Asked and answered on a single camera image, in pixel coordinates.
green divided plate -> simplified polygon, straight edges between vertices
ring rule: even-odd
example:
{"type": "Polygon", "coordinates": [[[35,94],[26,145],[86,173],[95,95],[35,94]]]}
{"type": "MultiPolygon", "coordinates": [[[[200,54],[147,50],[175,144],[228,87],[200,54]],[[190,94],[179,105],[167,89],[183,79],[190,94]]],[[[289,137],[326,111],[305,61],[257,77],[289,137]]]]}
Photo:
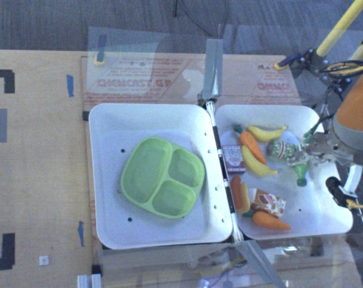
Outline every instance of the green divided plate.
{"type": "Polygon", "coordinates": [[[196,155],[159,137],[141,141],[121,176],[121,190],[136,205],[166,218],[182,218],[194,206],[205,168],[196,155]]]}

toy banana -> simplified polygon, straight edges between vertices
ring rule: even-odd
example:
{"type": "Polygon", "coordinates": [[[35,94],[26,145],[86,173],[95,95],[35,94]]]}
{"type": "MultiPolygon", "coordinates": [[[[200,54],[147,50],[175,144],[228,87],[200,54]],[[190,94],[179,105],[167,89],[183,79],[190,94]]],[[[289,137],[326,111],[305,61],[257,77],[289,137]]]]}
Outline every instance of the toy banana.
{"type": "Polygon", "coordinates": [[[269,142],[270,140],[279,139],[283,135],[285,129],[287,129],[286,126],[282,126],[280,129],[271,131],[260,129],[257,126],[248,127],[248,131],[254,136],[254,138],[261,142],[269,142]]]}
{"type": "Polygon", "coordinates": [[[255,174],[260,176],[277,174],[276,170],[272,170],[270,167],[257,160],[249,148],[244,145],[241,146],[241,154],[245,165],[255,174]]]}

toy carrot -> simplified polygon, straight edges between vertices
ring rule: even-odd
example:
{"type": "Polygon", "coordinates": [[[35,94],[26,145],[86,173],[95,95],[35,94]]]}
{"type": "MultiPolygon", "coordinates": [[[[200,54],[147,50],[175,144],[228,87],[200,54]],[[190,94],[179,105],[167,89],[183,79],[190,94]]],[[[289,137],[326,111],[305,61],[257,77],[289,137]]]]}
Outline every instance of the toy carrot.
{"type": "Polygon", "coordinates": [[[244,182],[241,183],[239,176],[236,175],[232,178],[230,182],[230,190],[232,191],[236,212],[240,214],[247,213],[251,209],[248,188],[244,182]]]}
{"type": "Polygon", "coordinates": [[[253,135],[249,131],[243,131],[239,125],[235,127],[235,131],[240,134],[241,144],[246,146],[257,160],[266,164],[265,157],[253,135]]]}
{"type": "Polygon", "coordinates": [[[258,210],[253,214],[252,220],[256,225],[266,228],[284,230],[292,229],[291,226],[287,223],[282,222],[278,218],[275,218],[273,215],[261,210],[258,210]]]}

food package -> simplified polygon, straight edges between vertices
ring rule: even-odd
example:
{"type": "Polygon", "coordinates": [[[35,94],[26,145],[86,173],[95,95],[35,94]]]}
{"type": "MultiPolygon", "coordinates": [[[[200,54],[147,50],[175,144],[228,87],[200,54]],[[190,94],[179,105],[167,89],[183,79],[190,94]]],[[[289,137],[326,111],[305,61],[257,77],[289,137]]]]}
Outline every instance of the food package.
{"type": "Polygon", "coordinates": [[[223,145],[223,153],[228,173],[245,172],[245,164],[239,145],[223,145]]]}
{"type": "Polygon", "coordinates": [[[248,193],[253,211],[264,210],[277,218],[284,214],[284,199],[257,188],[248,188],[248,193]]]}

wooden board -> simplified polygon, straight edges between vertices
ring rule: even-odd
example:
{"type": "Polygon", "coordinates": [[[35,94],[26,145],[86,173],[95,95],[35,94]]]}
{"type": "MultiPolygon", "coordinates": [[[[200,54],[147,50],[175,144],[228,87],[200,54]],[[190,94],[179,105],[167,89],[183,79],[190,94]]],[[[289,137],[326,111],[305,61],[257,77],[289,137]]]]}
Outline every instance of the wooden board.
{"type": "Polygon", "coordinates": [[[0,287],[74,287],[79,274],[91,271],[82,55],[0,50],[0,69],[13,70],[16,89],[5,94],[0,79],[0,109],[7,110],[7,141],[0,143],[0,257],[2,235],[15,234],[15,264],[0,271],[0,287]],[[49,265],[40,266],[40,256],[48,256],[49,265]]]}

